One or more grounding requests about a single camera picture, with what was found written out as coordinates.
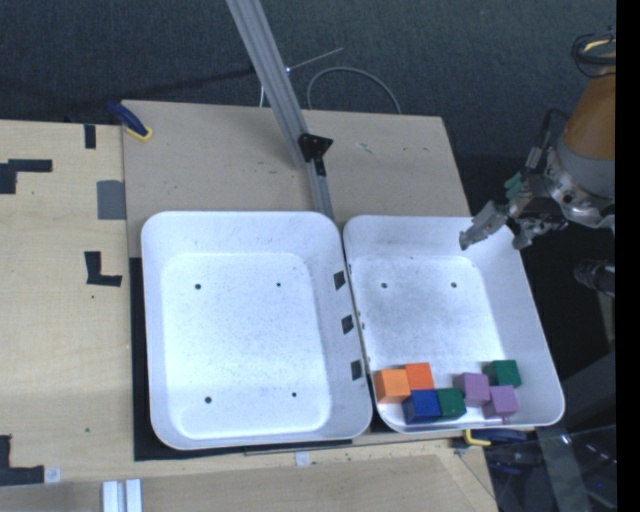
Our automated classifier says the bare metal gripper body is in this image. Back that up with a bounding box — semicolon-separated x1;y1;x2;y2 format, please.
508;147;617;237

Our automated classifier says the flat brown board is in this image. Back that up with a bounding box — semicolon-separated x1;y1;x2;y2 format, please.
120;99;537;454

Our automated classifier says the black cylinder on white bracket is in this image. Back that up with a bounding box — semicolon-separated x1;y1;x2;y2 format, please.
573;257;617;300

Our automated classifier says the green cube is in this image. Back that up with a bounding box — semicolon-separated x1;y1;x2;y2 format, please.
481;359;523;390
435;386;469;421

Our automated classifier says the purple cube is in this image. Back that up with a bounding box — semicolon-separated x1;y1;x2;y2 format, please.
480;384;521;421
452;371;493;408

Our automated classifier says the blue cube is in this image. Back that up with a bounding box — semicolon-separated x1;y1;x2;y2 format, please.
400;388;444;426

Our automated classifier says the white plastic tray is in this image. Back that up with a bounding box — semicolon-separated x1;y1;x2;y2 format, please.
140;210;374;451
342;214;567;435

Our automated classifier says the orange cube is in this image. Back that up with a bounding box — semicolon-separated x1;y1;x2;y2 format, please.
403;362;437;393
372;368;413;405

